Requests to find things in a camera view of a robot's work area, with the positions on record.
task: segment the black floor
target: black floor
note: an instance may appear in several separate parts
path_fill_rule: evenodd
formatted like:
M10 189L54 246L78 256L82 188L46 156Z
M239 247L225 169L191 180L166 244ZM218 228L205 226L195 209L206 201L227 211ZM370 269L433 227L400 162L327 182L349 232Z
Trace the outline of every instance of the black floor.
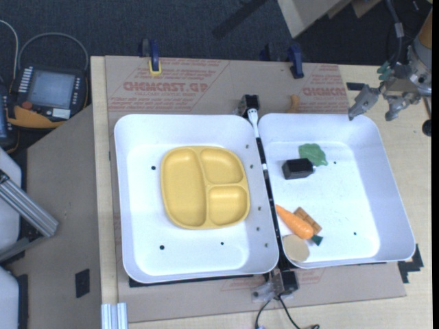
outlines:
M406 46L431 5L425 0L394 4ZM60 32L77 38L89 56L137 56L142 38L157 39L161 56L179 58L258 60L270 44L272 58L284 60L295 41L305 62L380 65L395 48L384 2L360 19L348 6L295 40L276 0L0 0L0 19L14 27L21 46L38 34ZM0 24L0 76L6 84L13 78L14 48L12 32ZM84 55L69 39L42 38L23 52L21 64L26 62L81 68ZM19 151L43 135L24 134Z

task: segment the orange carrot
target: orange carrot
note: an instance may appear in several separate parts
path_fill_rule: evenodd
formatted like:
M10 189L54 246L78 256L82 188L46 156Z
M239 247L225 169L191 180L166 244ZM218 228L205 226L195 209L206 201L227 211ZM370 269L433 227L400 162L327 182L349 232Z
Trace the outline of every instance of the orange carrot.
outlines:
M291 213L279 205L276 205L276 211L279 217L295 235L302 239L310 239L314 235L311 225L297 217L294 213Z

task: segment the wooden table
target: wooden table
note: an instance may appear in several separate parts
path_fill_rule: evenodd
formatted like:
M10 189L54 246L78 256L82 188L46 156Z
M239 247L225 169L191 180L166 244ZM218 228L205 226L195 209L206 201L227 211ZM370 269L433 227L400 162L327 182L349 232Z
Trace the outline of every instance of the wooden table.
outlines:
M377 86L376 67L343 66L344 82ZM113 230L111 174L108 160L108 113L106 107L105 58L91 58L93 125L97 180L97 214L102 303L119 302ZM356 91L348 91L353 102ZM432 328L431 263L431 138L422 133L428 119L423 103L402 111L397 120L386 122L387 103L381 99L367 113L379 127L396 183L409 217L424 267L410 273L406 297L294 308L296 323L305 328L319 323L321 328ZM237 313L208 317L130 324L130 328L254 328L256 313ZM290 328L283 310L264 311L260 320L267 328Z

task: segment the beige round object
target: beige round object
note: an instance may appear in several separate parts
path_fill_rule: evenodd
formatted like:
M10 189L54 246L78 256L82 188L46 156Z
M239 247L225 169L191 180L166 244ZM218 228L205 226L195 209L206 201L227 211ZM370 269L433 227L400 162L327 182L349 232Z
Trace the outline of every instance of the beige round object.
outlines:
M307 242L295 234L286 235L282 238L283 249L290 260L297 262L305 261L309 256Z

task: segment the yellow plate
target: yellow plate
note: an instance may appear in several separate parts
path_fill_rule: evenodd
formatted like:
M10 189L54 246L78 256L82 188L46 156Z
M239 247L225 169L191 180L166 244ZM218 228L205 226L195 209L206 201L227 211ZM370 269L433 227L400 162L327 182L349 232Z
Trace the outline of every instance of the yellow plate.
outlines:
M161 190L168 217L182 228L232 226L250 210L246 172L230 150L186 146L166 153Z

